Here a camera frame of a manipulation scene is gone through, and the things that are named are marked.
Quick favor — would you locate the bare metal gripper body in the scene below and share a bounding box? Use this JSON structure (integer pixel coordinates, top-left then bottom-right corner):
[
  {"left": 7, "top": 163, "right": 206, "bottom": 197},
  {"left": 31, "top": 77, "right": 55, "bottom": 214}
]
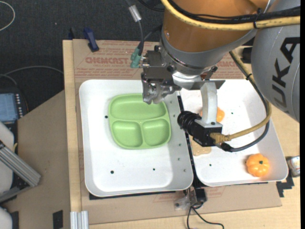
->
[{"left": 140, "top": 49, "right": 218, "bottom": 91}]

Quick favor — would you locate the green divided plate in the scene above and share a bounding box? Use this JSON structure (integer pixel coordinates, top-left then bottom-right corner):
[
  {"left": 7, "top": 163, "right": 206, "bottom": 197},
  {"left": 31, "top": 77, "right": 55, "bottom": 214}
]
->
[{"left": 108, "top": 93, "right": 172, "bottom": 150}]

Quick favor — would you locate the brown cardboard board red print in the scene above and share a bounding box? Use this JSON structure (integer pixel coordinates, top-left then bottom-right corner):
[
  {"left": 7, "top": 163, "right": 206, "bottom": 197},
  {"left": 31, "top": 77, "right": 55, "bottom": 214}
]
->
[{"left": 72, "top": 39, "right": 283, "bottom": 225}]

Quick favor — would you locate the orange toy pumpkin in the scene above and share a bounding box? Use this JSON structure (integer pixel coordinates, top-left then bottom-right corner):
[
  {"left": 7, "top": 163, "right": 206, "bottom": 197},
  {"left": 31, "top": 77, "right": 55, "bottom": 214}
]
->
[
  {"left": 199, "top": 106, "right": 225, "bottom": 123},
  {"left": 245, "top": 153, "right": 271, "bottom": 178}
]

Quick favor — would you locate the beige biscuit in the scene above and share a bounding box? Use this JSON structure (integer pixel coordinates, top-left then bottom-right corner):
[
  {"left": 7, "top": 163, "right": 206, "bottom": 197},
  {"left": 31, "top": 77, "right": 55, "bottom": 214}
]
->
[{"left": 191, "top": 137, "right": 213, "bottom": 157}]

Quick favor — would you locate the white plastic tray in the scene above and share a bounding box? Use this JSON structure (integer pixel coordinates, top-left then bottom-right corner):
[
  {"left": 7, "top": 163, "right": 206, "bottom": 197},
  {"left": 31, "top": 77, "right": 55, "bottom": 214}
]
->
[
  {"left": 178, "top": 79, "right": 289, "bottom": 187},
  {"left": 78, "top": 79, "right": 194, "bottom": 198}
]

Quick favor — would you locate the black cylinder on white bracket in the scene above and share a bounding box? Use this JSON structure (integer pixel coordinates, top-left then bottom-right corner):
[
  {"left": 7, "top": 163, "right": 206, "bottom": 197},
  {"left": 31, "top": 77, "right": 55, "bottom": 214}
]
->
[{"left": 176, "top": 79, "right": 226, "bottom": 148}]

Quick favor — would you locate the black block with thin wires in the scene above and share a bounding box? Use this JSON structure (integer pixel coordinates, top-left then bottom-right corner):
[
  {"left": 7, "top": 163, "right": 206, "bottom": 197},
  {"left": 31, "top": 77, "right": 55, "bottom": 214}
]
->
[{"left": 195, "top": 187, "right": 208, "bottom": 203}]

